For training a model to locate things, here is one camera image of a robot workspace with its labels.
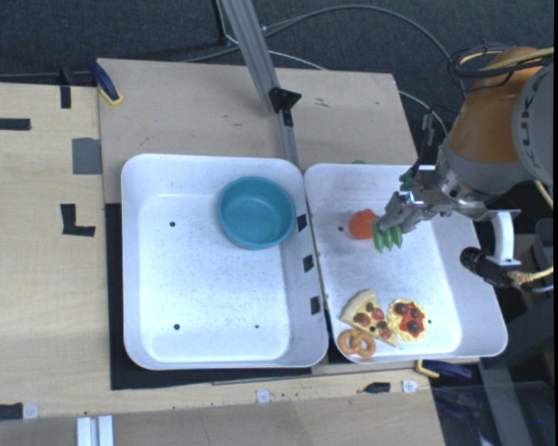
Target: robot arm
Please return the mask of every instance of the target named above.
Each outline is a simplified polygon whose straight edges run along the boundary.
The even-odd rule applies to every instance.
[[[473,221],[492,221],[495,253],[486,256],[468,248],[461,263],[497,287],[512,285],[507,274],[520,266],[512,259],[512,219],[519,212],[491,210],[487,203],[527,180],[552,190],[550,54],[550,50],[515,47],[501,52],[485,68],[484,74],[494,75],[474,84],[439,148],[436,166],[416,164],[402,175],[401,189],[392,195],[379,219],[381,231],[399,227],[406,233],[422,220],[453,212]]]

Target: black bracket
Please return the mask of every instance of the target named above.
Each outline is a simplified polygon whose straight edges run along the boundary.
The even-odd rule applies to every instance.
[[[473,247],[465,248],[461,252],[460,263],[498,289],[512,288],[512,279],[506,273],[509,270],[517,269],[516,264],[500,266],[489,259],[485,251]]]
[[[294,126],[294,121],[291,117],[291,108],[296,105],[296,102],[301,98],[301,94],[287,91],[281,87],[274,87],[269,91],[269,98],[271,98],[272,108],[275,112],[283,114],[283,122],[288,127]]]
[[[71,86],[74,85],[74,73],[69,66],[63,66],[58,71],[58,83],[60,84],[60,107],[70,109],[73,106]]]

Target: black cable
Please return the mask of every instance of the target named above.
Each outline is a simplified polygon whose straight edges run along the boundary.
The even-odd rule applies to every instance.
[[[427,151],[428,147],[430,147],[432,145],[432,138],[433,138],[433,133],[431,133],[431,131],[433,130],[432,121],[429,121],[428,122],[429,125],[426,125],[427,124],[426,123],[426,121],[427,121],[426,118],[430,115],[437,116],[437,114],[435,112],[435,110],[437,108],[444,109],[444,110],[446,110],[448,112],[451,112],[455,115],[458,114],[458,111],[455,111],[454,109],[451,109],[451,108],[449,108],[447,106],[444,106],[442,104],[434,104],[433,106],[431,106],[426,111],[426,113],[424,114],[424,122],[422,124],[422,138],[421,138],[421,142],[419,144],[418,159],[407,170],[407,173],[412,178],[416,176],[416,174],[419,171],[420,166],[425,164],[424,158],[426,156],[426,151]],[[443,127],[443,129],[445,130],[445,137],[447,137],[448,131],[446,130],[444,122],[442,122],[442,120],[440,120],[439,122],[440,122],[441,126]]]
[[[412,96],[411,94],[406,93],[405,91],[402,91],[401,89],[399,90],[399,94],[401,96],[404,96],[406,98],[408,98],[409,100],[415,102],[416,104],[418,104],[419,106],[421,106],[422,108],[424,108],[427,112],[427,114],[431,113],[433,114],[433,116],[436,118],[436,120],[438,121],[438,123],[440,124],[440,126],[443,128],[443,131],[445,132],[445,136],[446,133],[448,132],[446,130],[446,126],[444,121],[440,118],[440,116],[434,111],[434,109],[432,109],[428,104],[426,104],[424,101],[422,101],[421,99],[416,98],[415,96]]]
[[[89,71],[73,71],[73,74],[77,76],[85,76],[89,74]],[[60,74],[58,72],[20,72],[20,73],[8,73],[0,74],[0,79],[19,79],[19,78],[54,78],[58,77]]]
[[[466,48],[454,53],[448,61],[447,64],[447,71],[450,74],[451,78],[453,79],[453,83],[457,87],[462,87],[462,80],[463,79],[485,79],[491,78],[496,76],[505,75],[506,77],[502,80],[501,83],[495,85],[485,85],[480,86],[472,89],[469,92],[477,91],[480,89],[491,89],[495,87],[500,87],[505,85],[509,79],[511,79],[512,75],[520,70],[525,70],[528,68],[537,68],[539,66],[547,66],[551,62],[553,62],[553,56],[534,56],[530,59],[525,59],[518,63],[504,66],[501,68],[494,68],[494,69],[487,69],[487,66],[483,66],[478,70],[466,70],[463,65],[466,64],[463,60],[465,58],[471,59],[482,59],[486,56],[491,56],[493,54],[502,53],[508,49],[510,46],[506,45],[499,45],[499,44],[483,44],[482,46],[478,46],[475,48]]]

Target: wooden table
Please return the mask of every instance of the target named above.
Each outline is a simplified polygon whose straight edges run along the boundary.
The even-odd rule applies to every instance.
[[[422,444],[444,444],[428,379],[409,364],[368,371],[323,362],[305,377],[110,389],[104,204],[119,202],[121,163],[141,151],[178,147],[181,153],[281,154],[246,68],[101,63],[120,82],[125,102],[118,108],[104,105],[95,88],[72,87],[72,107],[63,109],[58,86],[0,84],[0,118],[29,118],[32,124],[29,131],[0,130],[0,404],[36,404],[42,418],[0,423],[0,441],[6,431],[21,438],[53,431],[66,436],[58,444],[73,444],[64,433],[73,431],[70,417],[115,414],[116,438],[126,438],[124,444],[180,441],[173,432],[188,424],[197,425],[194,441],[186,436],[178,444],[246,444],[244,428],[253,443],[265,438],[273,444],[275,438],[286,444],[287,431],[297,444],[376,439],[377,431],[389,443],[410,421],[408,435]],[[144,82],[144,71],[162,90],[158,96],[152,86],[145,92],[148,84],[140,90],[120,75]],[[359,159],[415,161],[390,75],[278,75],[285,88],[304,95],[293,110],[302,169]],[[79,138],[101,141],[103,175],[73,173],[72,144]],[[63,203],[75,204],[76,224],[96,227],[94,236],[62,234]],[[418,392],[402,393],[404,379],[416,381]],[[359,393],[377,381],[390,382],[392,393]],[[258,389],[268,390],[270,404],[256,404]],[[276,434],[268,436],[261,425],[274,425]],[[262,430],[267,436],[257,436]]]

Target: toy pizza slice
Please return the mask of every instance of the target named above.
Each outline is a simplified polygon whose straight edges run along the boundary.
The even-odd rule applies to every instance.
[[[411,299],[396,299],[389,306],[387,323],[406,342],[417,342],[426,334],[426,311]]]
[[[339,318],[387,344],[395,346],[397,343],[371,289],[365,289],[350,299]]]

